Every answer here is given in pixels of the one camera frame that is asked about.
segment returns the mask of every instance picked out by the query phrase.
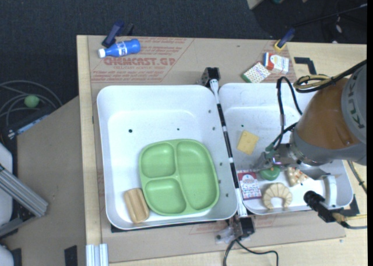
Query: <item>yellow block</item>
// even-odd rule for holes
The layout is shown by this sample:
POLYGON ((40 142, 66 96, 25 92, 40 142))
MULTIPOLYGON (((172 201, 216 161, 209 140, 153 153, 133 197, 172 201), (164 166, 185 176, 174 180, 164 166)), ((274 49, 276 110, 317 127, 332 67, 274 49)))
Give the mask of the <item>yellow block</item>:
POLYGON ((256 142, 258 142, 258 140, 259 140, 258 136, 244 130, 241 133, 241 137, 238 142, 237 149, 248 155, 251 155, 252 152, 254 151, 256 142))

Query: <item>white bottle cap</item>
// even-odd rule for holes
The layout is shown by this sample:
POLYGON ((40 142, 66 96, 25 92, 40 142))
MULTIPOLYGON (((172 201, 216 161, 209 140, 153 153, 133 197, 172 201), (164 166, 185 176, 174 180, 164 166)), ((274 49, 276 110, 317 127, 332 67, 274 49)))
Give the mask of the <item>white bottle cap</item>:
POLYGON ((105 49, 98 50, 98 57, 104 58, 106 56, 105 49))

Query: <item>divided green plate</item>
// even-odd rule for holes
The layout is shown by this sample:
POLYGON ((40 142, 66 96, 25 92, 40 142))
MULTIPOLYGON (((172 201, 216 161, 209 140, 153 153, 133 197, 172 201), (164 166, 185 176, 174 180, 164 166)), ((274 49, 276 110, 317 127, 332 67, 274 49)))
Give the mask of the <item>divided green plate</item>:
POLYGON ((213 207, 219 184, 208 149, 196 140, 161 141, 139 156, 145 200, 160 215, 185 215, 213 207))

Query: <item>blue bottle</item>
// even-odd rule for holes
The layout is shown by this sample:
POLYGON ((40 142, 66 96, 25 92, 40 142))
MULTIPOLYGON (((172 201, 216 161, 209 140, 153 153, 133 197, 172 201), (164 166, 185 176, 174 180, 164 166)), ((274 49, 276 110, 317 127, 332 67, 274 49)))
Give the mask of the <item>blue bottle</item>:
POLYGON ((99 49, 98 56, 104 58, 106 56, 122 57, 129 54, 135 54, 140 52, 141 46, 137 39, 129 41, 121 41, 113 44, 107 49, 99 49))

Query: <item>black floor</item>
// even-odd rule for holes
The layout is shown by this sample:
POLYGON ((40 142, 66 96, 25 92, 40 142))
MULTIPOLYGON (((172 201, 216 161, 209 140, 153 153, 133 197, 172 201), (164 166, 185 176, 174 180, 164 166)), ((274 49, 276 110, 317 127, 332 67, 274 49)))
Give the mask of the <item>black floor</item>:
MULTIPOLYGON (((250 10, 246 0, 0 0, 0 84, 33 81, 66 103, 78 94, 76 36, 107 35, 118 19, 134 25, 133 36, 279 39, 295 24, 366 2, 264 0, 250 10)), ((367 7, 299 26, 293 41, 366 44, 367 7)), ((24 82, 7 86, 51 97, 24 82)), ((0 127, 17 95, 0 88, 0 127)))

